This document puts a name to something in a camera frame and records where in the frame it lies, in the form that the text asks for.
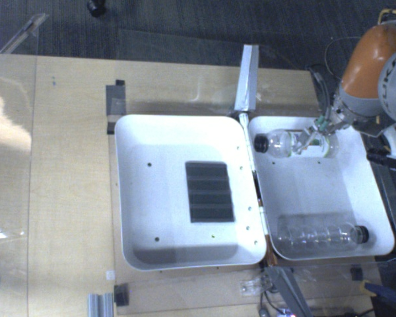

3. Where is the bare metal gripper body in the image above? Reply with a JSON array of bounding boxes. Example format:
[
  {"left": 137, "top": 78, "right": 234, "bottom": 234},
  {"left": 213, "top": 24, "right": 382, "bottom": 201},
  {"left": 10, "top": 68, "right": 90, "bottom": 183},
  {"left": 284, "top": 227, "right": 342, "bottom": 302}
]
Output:
[{"left": 312, "top": 98, "right": 354, "bottom": 135}]

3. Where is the clear bottle with green label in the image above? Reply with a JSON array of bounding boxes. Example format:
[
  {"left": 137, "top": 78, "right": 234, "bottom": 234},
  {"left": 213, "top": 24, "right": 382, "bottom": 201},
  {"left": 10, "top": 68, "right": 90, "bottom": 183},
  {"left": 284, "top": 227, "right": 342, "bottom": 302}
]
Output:
[{"left": 253, "top": 128, "right": 340, "bottom": 160}]

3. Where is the white plastic tray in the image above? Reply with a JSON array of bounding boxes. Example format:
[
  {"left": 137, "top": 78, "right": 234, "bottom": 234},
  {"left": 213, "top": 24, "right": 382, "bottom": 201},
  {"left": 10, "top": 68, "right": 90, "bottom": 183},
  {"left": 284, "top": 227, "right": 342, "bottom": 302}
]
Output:
[
  {"left": 247, "top": 115, "right": 396, "bottom": 262},
  {"left": 114, "top": 114, "right": 268, "bottom": 272}
]

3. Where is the clear plastic bottle black cap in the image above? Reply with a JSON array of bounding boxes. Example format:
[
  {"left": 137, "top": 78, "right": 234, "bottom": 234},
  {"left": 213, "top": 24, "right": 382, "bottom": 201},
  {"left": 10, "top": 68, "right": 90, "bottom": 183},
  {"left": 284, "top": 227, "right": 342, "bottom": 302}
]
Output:
[{"left": 276, "top": 221, "right": 370, "bottom": 252}]

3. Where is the black ribbed rectangular pad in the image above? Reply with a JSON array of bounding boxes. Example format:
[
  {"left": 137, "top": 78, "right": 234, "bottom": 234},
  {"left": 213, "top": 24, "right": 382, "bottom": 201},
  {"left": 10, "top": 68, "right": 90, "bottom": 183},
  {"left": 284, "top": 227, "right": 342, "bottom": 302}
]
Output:
[{"left": 184, "top": 160, "right": 236, "bottom": 224}]

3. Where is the black cylinder on white bracket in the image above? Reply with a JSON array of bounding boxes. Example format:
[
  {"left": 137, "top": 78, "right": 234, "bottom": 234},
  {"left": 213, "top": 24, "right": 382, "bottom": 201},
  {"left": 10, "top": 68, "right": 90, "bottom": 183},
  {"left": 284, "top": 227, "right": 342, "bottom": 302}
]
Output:
[{"left": 366, "top": 123, "right": 396, "bottom": 174}]

